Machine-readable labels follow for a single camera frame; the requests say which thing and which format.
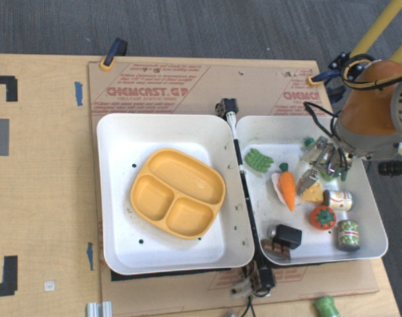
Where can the black box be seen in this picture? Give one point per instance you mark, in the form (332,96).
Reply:
(289,235)

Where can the yellow divided plate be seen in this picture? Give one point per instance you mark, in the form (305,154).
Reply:
(184,177)

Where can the brown cardboard board red print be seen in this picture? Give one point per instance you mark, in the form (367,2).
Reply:
(253,88)

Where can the black cylinder on white bracket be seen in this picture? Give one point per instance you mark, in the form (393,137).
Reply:
(390,167)

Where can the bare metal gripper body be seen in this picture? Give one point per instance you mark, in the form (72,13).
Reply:
(334,160)

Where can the brown chocolate bar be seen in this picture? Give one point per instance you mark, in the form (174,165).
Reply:
(276,249)

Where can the green pea pods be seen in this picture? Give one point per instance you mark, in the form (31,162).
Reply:
(257,160)

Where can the green can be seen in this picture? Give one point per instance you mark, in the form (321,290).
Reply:
(348,234)

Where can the red tomato with green top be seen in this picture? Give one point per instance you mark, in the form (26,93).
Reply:
(322,217)

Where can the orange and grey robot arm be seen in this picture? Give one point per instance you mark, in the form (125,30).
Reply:
(365,111)

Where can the green bottle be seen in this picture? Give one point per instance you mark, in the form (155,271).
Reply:
(326,306)

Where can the orange carrot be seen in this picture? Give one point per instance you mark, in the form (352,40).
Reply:
(287,187)

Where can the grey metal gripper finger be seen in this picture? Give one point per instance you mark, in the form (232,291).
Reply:
(306,181)
(314,152)

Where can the thin black and white rod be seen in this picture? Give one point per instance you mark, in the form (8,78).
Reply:
(245,183)

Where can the white plastic tray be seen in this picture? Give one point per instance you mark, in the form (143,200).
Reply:
(121,210)
(369,230)

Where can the yellow cheese wedge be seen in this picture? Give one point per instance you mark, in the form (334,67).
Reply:
(313,193)

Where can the green round toy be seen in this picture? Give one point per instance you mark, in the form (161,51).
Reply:
(329,176)

